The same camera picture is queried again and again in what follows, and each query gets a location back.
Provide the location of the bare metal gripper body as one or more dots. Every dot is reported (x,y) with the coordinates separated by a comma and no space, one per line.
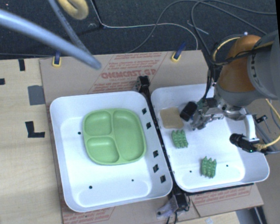
(214,111)

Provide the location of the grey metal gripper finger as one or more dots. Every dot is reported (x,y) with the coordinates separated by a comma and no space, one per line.
(204,124)
(194,123)

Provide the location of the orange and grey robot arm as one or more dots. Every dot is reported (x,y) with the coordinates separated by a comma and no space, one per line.
(243,73)

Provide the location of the black rounded block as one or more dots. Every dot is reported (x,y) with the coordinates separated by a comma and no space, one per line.
(188,111)

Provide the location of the green pea pods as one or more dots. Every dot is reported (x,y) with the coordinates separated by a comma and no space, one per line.
(208,167)
(179,138)

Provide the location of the tan bread slice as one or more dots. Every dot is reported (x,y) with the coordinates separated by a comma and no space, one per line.
(171,118)

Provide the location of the white plastic tray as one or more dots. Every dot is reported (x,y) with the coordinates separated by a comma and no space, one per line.
(208,151)
(112,181)

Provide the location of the thin black rod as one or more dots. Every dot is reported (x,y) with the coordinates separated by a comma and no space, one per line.
(161,141)

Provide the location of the green divided plate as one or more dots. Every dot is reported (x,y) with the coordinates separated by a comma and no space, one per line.
(115,136)

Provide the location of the brown cardboard board red print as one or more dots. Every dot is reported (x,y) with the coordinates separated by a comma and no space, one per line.
(116,71)

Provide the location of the black cylinder on white bracket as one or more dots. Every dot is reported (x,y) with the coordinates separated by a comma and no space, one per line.
(245,142)

